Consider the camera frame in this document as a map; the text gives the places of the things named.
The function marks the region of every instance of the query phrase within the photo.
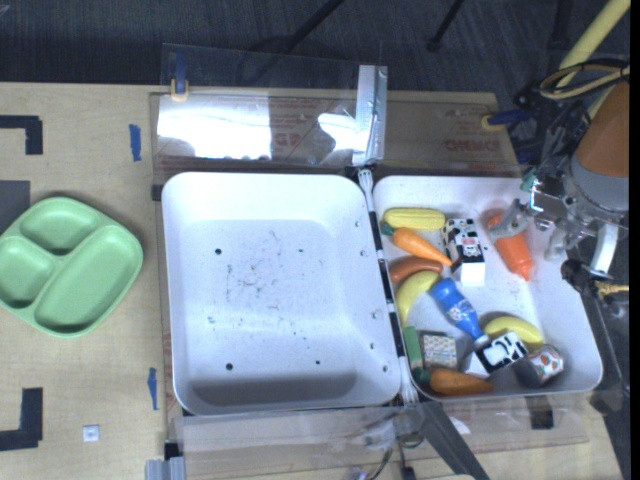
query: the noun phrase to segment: brown sausage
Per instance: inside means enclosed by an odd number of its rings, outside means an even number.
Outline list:
[[[418,258],[417,256],[407,256],[393,262],[389,267],[389,277],[392,283],[399,283],[411,274],[422,270],[431,270],[440,274],[442,272],[442,263],[435,260],[427,260]]]

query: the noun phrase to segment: yellow banana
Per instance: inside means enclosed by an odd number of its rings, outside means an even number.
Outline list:
[[[504,333],[514,331],[525,345],[538,346],[544,343],[542,334],[529,322],[515,316],[500,316],[491,320],[483,329],[491,338],[497,338]]]
[[[396,308],[402,327],[406,325],[407,316],[414,301],[418,296],[429,291],[439,277],[437,272],[424,270],[412,274],[400,285],[396,291]]]

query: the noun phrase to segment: can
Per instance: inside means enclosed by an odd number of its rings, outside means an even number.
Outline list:
[[[513,367],[522,385],[539,388],[564,370],[564,358],[556,347],[545,344],[517,361]]]

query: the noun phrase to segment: wooden table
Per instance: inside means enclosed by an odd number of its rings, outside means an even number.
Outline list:
[[[145,461],[163,455],[168,427],[156,214],[150,197],[149,97],[154,92],[164,88],[0,84],[0,114],[37,115],[44,124],[42,155],[25,155],[24,131],[0,130],[0,179],[29,180],[32,204],[52,195],[85,201],[130,229],[145,254],[124,300],[82,338],[54,338],[0,311],[0,429],[18,427],[23,388],[42,387],[44,393],[42,441],[37,448],[0,452],[0,479],[143,478]],[[130,148],[129,125],[141,132],[139,161]],[[157,410],[147,386],[150,368],[158,372]],[[481,453],[478,459],[492,478],[620,478],[602,418],[588,404],[583,422],[588,442]],[[86,425],[99,425],[98,441],[83,441]],[[419,477],[451,475],[439,458],[412,465]],[[339,479],[344,473],[336,469],[279,478]],[[379,478],[399,478],[397,469],[390,466]]]

